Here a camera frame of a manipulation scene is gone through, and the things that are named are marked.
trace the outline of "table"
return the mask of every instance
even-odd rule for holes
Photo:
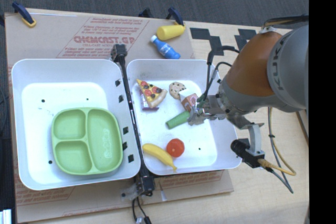
[[[81,15],[78,13],[37,9],[28,10],[32,14]],[[129,18],[123,16],[112,17],[119,19]],[[142,19],[138,17],[133,19],[140,20],[140,24],[141,20],[157,20],[156,22],[166,23],[165,20],[159,19]],[[259,27],[188,21],[185,24],[186,31],[184,35],[192,45],[193,54],[190,55],[190,58],[194,59],[206,59],[211,46],[209,39],[196,39],[195,35],[192,34],[192,30],[208,30],[211,38],[215,39],[216,42],[219,41],[222,45],[235,46],[236,48],[238,48],[237,42],[244,42],[244,34],[251,34],[260,30]],[[9,28],[10,26],[6,21],[6,31]],[[279,29],[278,31],[281,34],[285,34],[289,30]],[[48,35],[53,36],[52,29],[50,29]],[[37,49],[39,46],[43,46],[43,43],[46,43],[42,36],[35,37],[34,40],[25,40],[24,42],[27,46],[21,45],[25,49],[16,52],[11,50],[10,38],[11,36],[7,36],[7,51],[9,53],[8,56],[12,57],[12,61],[24,57],[28,50],[35,50],[34,55],[36,58],[45,57],[45,52]],[[215,56],[213,64],[216,65],[223,60],[233,63],[235,57],[236,53],[225,52],[224,56]],[[226,66],[220,67],[219,74],[221,78],[224,77],[227,70],[228,67]],[[294,191],[293,194],[271,173],[260,168],[252,169],[242,163],[237,168],[228,171],[234,191],[219,191],[218,194],[154,204],[146,204],[144,201],[143,210],[150,217],[152,223],[304,223],[309,206],[309,147],[305,128],[303,128],[307,126],[306,119],[299,115],[302,116],[304,113],[285,113],[275,109],[272,112],[272,132],[276,137],[277,146],[287,163],[297,172],[296,176],[287,176],[289,184]],[[267,108],[259,109],[256,113],[247,115],[246,118],[252,122],[265,123],[260,129],[262,150],[265,151],[265,158],[268,161],[276,163],[268,137]],[[247,130],[237,129],[236,131],[238,138],[249,138]],[[142,216],[138,207],[135,207],[135,212],[138,216]],[[83,224],[110,222],[134,223],[132,208],[124,207],[115,210],[91,212],[84,215],[31,221],[30,223]]]

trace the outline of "black hole in bin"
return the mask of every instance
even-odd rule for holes
[[[134,156],[133,156],[133,154],[128,156],[128,162],[130,163],[130,162],[132,162],[132,161],[134,161]]]

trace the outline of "toy pizza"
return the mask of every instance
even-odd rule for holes
[[[137,83],[146,98],[150,108],[158,106],[167,95],[167,90],[161,89],[153,84],[147,83],[144,80],[137,79]]]

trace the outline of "green divided plate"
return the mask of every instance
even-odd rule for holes
[[[119,125],[106,109],[62,110],[52,121],[51,136],[55,161],[68,174],[107,173],[122,162]]]

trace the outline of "banana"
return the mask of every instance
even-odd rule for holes
[[[171,166],[176,171],[177,167],[173,163],[173,157],[164,149],[152,143],[143,144],[142,149],[144,152],[158,158],[165,165]]]

